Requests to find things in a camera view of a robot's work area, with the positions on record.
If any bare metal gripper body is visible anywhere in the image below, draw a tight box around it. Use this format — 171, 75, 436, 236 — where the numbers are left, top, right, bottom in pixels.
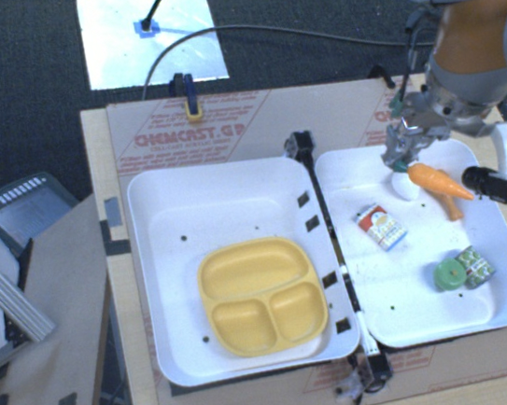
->
387, 81, 486, 152

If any orange carrot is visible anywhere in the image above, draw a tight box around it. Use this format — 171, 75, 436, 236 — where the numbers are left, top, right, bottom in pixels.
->
392, 150, 477, 213

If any white egg-shaped object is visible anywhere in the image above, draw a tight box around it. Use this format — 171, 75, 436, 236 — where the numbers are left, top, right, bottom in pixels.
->
389, 169, 422, 204

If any red and white carton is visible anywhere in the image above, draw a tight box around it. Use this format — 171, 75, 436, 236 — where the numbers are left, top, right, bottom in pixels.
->
352, 199, 412, 257

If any thin black and white rod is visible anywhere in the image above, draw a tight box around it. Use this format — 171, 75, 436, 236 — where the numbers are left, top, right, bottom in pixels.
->
301, 147, 379, 361

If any green patterned can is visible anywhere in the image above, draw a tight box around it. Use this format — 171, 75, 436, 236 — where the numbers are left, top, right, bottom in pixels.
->
452, 242, 499, 292

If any white plastic tray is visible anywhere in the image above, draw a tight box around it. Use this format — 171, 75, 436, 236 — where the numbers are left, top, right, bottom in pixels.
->
312, 124, 507, 358
123, 142, 368, 394

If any brown cardboard board red print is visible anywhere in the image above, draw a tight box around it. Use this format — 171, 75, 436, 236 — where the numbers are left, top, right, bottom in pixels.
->
104, 47, 507, 405

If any yellow divided plate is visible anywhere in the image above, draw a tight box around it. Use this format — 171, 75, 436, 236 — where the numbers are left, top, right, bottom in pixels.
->
191, 229, 335, 365

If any black cylinder on white bracket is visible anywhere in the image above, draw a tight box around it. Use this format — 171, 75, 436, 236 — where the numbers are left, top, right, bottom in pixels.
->
453, 120, 507, 210

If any black block with thin wires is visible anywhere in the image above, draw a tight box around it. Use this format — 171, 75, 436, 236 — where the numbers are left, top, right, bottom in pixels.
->
282, 128, 317, 161
355, 349, 397, 394

